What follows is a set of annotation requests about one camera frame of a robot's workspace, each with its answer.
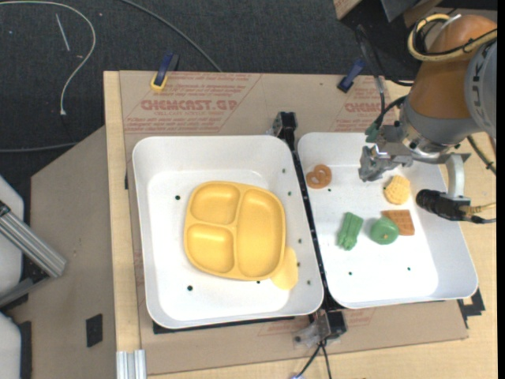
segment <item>yellow plate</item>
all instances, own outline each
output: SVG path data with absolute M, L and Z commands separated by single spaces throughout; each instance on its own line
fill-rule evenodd
M 286 218 L 270 191 L 236 182 L 205 182 L 192 192 L 184 249 L 198 269 L 237 280 L 265 280 L 284 261 Z

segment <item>white cable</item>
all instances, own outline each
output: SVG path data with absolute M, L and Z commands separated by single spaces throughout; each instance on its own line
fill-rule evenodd
M 0 6 L 7 5 L 7 4 L 41 4 L 41 5 L 47 5 L 47 6 L 57 6 L 57 7 L 63 7 L 65 9 L 72 10 L 74 13 L 78 14 L 81 18 L 83 18 L 89 25 L 89 28 L 92 30 L 92 35 L 93 35 L 93 43 L 92 47 L 89 50 L 88 54 L 83 58 L 82 62 L 79 64 L 79 66 L 70 74 L 70 77 L 67 79 L 65 85 L 63 86 L 62 89 L 62 95 L 60 97 L 60 115 L 66 115 L 65 107 L 63 104 L 63 100 L 65 98 L 65 93 L 66 89 L 69 87 L 70 81 L 72 81 L 73 77 L 77 74 L 77 72 L 84 66 L 84 64 L 88 61 L 90 56 L 92 55 L 93 51 L 95 50 L 95 45 L 96 45 L 96 33 L 95 33 L 95 28 L 93 27 L 93 24 L 91 21 L 78 9 L 74 9 L 71 6 L 68 6 L 66 4 L 61 4 L 57 2 L 41 2 L 41 1 L 31 1 L 31 0 L 22 0 L 19 2 L 0 2 Z

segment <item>table surface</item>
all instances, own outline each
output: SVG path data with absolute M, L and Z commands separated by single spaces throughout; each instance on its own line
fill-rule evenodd
M 388 89 L 391 97 L 402 94 L 401 89 L 395 90 L 394 84 L 389 84 Z M 118 351 L 131 352 L 141 349 L 141 345 L 130 233 L 129 198 L 127 191 L 124 190 L 126 164 L 119 72 L 104 73 L 104 92 L 116 343 Z M 495 153 L 487 135 L 478 133 L 476 139 L 481 149 L 490 158 L 495 159 Z M 467 142 L 463 142 L 461 150 L 472 152 Z M 496 201 L 496 178 L 485 169 L 477 156 L 471 156 L 467 160 L 465 171 L 465 195 L 472 198 L 473 204 L 483 205 Z M 488 225 L 463 223 L 462 231 L 477 270 L 479 288 L 486 307 L 482 316 L 469 319 L 469 338 L 330 355 L 329 362 L 333 377 L 339 379 L 498 377 L 496 225 L 494 223 Z M 278 377 L 287 379 L 300 371 L 305 363 L 306 359 L 302 358 L 150 377 L 170 379 Z M 326 365 L 322 356 L 316 358 L 304 373 L 306 379 L 326 376 Z

